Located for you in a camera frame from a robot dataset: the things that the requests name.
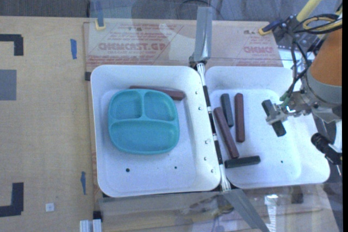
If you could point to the black cylinder on white bracket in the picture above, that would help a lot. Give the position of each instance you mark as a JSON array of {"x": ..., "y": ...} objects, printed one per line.
[{"x": 324, "y": 145}]

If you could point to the brown cardboard board red print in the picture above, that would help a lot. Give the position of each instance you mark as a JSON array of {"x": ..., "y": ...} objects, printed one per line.
[{"x": 152, "y": 46}]

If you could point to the white plastic tray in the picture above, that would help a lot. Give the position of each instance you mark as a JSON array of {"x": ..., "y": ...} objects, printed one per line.
[
  {"x": 272, "y": 160},
  {"x": 152, "y": 174}
]

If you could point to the teal divided plate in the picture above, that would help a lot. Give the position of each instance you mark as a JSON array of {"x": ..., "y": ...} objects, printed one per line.
[{"x": 144, "y": 122}]

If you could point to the brown rectangular bar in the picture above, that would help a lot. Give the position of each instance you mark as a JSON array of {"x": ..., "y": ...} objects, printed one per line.
[
  {"x": 174, "y": 93},
  {"x": 226, "y": 133},
  {"x": 239, "y": 119}
]

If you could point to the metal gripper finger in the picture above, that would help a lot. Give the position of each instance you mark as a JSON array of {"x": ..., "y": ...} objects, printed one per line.
[
  {"x": 281, "y": 113},
  {"x": 269, "y": 118}
]

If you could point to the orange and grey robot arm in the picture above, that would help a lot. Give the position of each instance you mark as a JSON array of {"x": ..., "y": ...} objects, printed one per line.
[{"x": 326, "y": 62}]

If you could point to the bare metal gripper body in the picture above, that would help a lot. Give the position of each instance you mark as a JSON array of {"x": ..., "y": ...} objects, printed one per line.
[{"x": 300, "y": 102}]

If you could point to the dark grey rectangular bar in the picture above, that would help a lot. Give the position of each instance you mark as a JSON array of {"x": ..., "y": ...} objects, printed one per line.
[
  {"x": 280, "y": 129},
  {"x": 242, "y": 162},
  {"x": 227, "y": 110}
]

